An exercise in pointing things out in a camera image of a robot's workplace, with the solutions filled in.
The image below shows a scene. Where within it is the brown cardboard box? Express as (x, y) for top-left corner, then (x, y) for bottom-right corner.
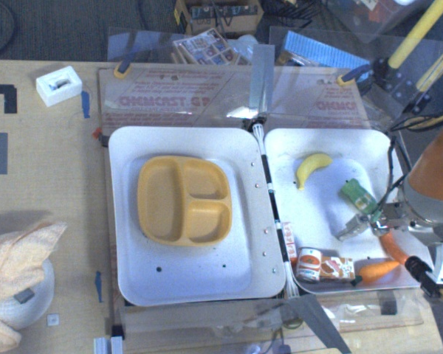
(174, 0), (265, 38)

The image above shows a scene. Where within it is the brown cardboard board red print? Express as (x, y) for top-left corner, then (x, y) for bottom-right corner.
(97, 66), (425, 334)

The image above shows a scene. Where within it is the black cylinder on white bracket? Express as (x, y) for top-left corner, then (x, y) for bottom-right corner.
(405, 243), (443, 301)

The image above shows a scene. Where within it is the yellow banana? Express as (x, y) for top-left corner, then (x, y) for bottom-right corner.
(295, 152), (334, 192)

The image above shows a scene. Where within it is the thin black and white rod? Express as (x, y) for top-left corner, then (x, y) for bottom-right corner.
(251, 122), (301, 299)

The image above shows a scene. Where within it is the white plastic tray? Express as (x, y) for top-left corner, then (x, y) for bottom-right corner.
(263, 127), (435, 296)
(107, 125), (287, 308)

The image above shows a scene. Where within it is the white can with orange print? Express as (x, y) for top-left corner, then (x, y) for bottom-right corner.
(295, 247), (323, 284)

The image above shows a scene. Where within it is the black block with thin wires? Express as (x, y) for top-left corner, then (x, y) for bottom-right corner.
(247, 113), (269, 132)

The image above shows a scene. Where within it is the yellow divided plate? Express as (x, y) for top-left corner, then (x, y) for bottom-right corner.
(137, 155), (233, 248)

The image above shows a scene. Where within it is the white and orange carton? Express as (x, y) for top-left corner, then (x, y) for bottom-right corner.
(319, 256), (357, 282)

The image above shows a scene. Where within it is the orange sausage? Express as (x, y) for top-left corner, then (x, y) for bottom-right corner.
(379, 231), (410, 266)

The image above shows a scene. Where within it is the white foam box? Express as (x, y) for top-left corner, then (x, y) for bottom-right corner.
(35, 65), (83, 108)

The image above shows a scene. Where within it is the orange carrot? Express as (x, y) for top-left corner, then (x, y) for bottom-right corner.
(350, 259), (402, 286)

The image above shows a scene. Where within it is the white and red packet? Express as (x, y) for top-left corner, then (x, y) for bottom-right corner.
(281, 221), (299, 267)

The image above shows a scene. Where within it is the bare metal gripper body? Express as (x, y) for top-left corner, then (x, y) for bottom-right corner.
(368, 201), (443, 244)

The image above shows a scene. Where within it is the white round bowl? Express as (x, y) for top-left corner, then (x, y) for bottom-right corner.
(0, 257), (56, 332)

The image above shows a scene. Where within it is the pale yellow cloth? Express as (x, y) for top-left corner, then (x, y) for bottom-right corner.
(0, 221), (68, 353)

